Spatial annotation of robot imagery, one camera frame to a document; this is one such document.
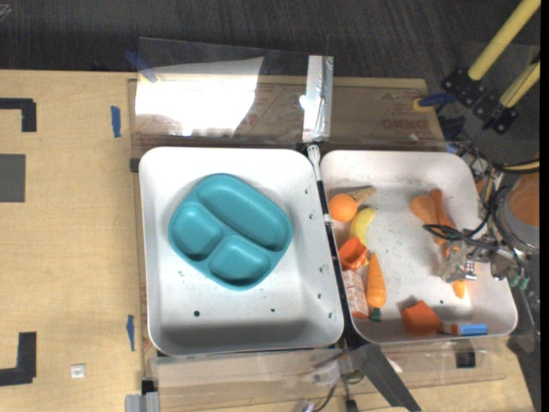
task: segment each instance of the teal plate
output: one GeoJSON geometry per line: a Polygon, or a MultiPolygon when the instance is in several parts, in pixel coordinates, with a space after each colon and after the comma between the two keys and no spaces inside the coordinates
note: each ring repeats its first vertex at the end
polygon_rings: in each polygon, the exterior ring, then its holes
{"type": "Polygon", "coordinates": [[[228,174],[202,180],[170,220],[172,249],[231,290],[265,279],[292,241],[286,213],[261,192],[228,174]]]}

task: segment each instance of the orange carrot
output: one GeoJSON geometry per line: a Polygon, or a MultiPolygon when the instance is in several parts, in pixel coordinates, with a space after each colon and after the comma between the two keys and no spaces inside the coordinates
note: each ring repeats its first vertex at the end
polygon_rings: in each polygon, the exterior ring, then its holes
{"type": "Polygon", "coordinates": [[[431,197],[432,201],[435,202],[435,210],[437,213],[438,224],[455,229],[454,223],[451,221],[450,218],[448,218],[448,215],[444,210],[443,192],[438,188],[431,189],[431,192],[429,192],[429,197],[431,197]]]}
{"type": "Polygon", "coordinates": [[[467,287],[467,284],[465,283],[464,279],[453,281],[452,287],[454,288],[454,293],[458,298],[465,298],[465,288],[467,287]]]}
{"type": "MultiPolygon", "coordinates": [[[[437,207],[431,197],[427,195],[414,197],[410,202],[410,209],[425,224],[438,224],[437,207]]],[[[445,239],[439,237],[435,237],[435,241],[439,245],[443,245],[446,242],[445,239]]]]}
{"type": "Polygon", "coordinates": [[[366,300],[370,306],[381,308],[387,301],[387,291],[377,255],[372,253],[366,273],[366,300]]]}

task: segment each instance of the yellow tube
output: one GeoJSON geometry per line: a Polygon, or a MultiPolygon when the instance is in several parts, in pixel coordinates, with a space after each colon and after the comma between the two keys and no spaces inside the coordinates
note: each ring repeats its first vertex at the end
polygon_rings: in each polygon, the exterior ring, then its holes
{"type": "Polygon", "coordinates": [[[480,81],[482,79],[540,6],[541,0],[522,0],[519,3],[492,41],[469,68],[468,75],[472,80],[480,81]]]}
{"type": "Polygon", "coordinates": [[[529,65],[501,95],[499,102],[508,108],[515,106],[521,97],[540,79],[540,74],[541,61],[529,65]]]}

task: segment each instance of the tray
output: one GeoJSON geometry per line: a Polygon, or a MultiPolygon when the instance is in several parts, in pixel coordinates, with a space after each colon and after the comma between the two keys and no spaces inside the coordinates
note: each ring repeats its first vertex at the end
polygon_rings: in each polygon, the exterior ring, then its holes
{"type": "Polygon", "coordinates": [[[168,236],[189,265],[226,288],[246,290],[284,256],[292,224],[261,192],[234,176],[214,174],[178,206],[168,236]]]}
{"type": "MultiPolygon", "coordinates": [[[[490,265],[477,263],[478,280],[468,282],[465,299],[458,299],[437,275],[442,257],[438,246],[409,210],[413,197],[438,187],[456,227],[477,227],[479,198],[462,159],[449,153],[338,150],[323,157],[321,173],[328,198],[365,185],[377,188],[368,201],[377,212],[366,239],[383,269],[387,303],[381,323],[353,318],[364,339],[377,343],[448,340],[450,336],[441,334],[407,333],[401,310],[417,300],[424,300],[443,320],[487,324],[489,335],[507,335],[515,329],[516,306],[508,282],[494,280],[490,265]]],[[[334,222],[338,245],[345,241],[347,230],[347,224],[334,222]]]]}
{"type": "Polygon", "coordinates": [[[323,348],[344,327],[317,181],[288,149],[154,148],[139,165],[148,329],[165,354],[323,348]],[[213,174],[232,175],[289,218],[293,236],[268,276],[245,291],[222,287],[170,245],[177,207],[213,174]]]}

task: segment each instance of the orange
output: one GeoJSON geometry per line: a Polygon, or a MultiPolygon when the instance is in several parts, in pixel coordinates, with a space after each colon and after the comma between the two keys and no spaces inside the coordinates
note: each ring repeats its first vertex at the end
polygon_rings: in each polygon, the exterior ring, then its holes
{"type": "Polygon", "coordinates": [[[337,194],[328,202],[329,214],[337,221],[348,222],[353,219],[359,210],[354,198],[348,194],[337,194]]]}

